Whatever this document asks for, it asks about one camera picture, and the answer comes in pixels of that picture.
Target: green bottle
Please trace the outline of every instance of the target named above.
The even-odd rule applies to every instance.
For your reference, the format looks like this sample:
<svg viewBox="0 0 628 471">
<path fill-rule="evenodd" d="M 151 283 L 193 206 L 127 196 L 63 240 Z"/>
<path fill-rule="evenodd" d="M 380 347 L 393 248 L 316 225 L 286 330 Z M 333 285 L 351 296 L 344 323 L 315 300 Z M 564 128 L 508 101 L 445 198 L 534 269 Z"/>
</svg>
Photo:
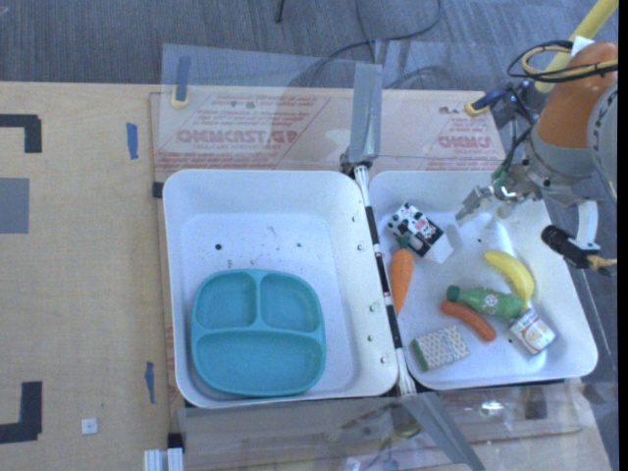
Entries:
<svg viewBox="0 0 628 471">
<path fill-rule="evenodd" d="M 523 310 L 523 301 L 519 295 L 502 293 L 490 288 L 460 289 L 450 286 L 447 288 L 447 299 L 453 302 L 460 301 L 473 310 L 504 319 L 514 319 L 521 315 Z"/>
</svg>

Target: orange hot dog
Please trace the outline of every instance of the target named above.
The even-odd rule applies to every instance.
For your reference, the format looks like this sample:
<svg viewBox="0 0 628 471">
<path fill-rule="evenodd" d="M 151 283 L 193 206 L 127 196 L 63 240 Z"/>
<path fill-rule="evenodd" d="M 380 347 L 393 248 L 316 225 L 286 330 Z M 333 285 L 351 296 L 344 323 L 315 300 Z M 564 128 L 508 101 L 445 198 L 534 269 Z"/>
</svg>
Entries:
<svg viewBox="0 0 628 471">
<path fill-rule="evenodd" d="M 469 325 L 482 340 L 491 341 L 497 336 L 495 329 L 478 312 L 461 303 L 445 300 L 441 304 L 441 310 L 447 315 L 458 318 Z"/>
</svg>

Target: yellow banana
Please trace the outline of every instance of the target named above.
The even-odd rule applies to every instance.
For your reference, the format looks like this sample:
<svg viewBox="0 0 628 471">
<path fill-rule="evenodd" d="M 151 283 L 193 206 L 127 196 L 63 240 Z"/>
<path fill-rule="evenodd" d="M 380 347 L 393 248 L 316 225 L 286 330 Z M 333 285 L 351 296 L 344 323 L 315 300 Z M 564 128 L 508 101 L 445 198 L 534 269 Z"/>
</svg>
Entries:
<svg viewBox="0 0 628 471">
<path fill-rule="evenodd" d="M 484 258 L 506 277 L 508 284 L 521 297 L 524 306 L 527 307 L 535 285 L 532 274 L 526 266 L 514 256 L 498 249 L 485 252 Z"/>
</svg>

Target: blue divided plate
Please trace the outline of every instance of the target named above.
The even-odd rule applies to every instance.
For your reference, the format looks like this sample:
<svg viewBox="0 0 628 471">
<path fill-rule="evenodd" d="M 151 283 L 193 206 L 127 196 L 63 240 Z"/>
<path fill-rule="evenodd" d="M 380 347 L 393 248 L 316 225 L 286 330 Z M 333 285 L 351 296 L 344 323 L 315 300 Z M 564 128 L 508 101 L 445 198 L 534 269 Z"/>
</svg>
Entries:
<svg viewBox="0 0 628 471">
<path fill-rule="evenodd" d="M 191 353 L 200 378 L 217 391 L 249 397 L 303 393 L 325 370 L 318 296 L 285 272 L 217 272 L 196 292 Z"/>
</svg>

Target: orange carrot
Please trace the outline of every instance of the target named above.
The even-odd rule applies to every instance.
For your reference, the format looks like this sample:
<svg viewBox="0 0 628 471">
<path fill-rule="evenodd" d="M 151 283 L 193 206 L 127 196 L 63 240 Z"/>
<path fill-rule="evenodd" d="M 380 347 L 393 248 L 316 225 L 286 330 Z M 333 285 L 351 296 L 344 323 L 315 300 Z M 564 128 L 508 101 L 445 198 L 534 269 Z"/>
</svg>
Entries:
<svg viewBox="0 0 628 471">
<path fill-rule="evenodd" d="M 391 259 L 391 292 L 394 310 L 398 314 L 410 287 L 412 270 L 414 269 L 414 256 L 408 249 L 410 239 L 407 235 L 399 236 L 396 240 L 399 243 L 399 249 Z"/>
<path fill-rule="evenodd" d="M 441 303 L 441 310 L 447 316 L 453 316 L 460 321 L 469 325 L 473 330 L 477 332 L 482 340 L 492 341 L 495 340 L 497 333 L 491 324 L 484 319 L 477 311 L 471 307 L 462 305 L 461 303 L 452 302 L 451 300 L 444 300 Z"/>
</svg>

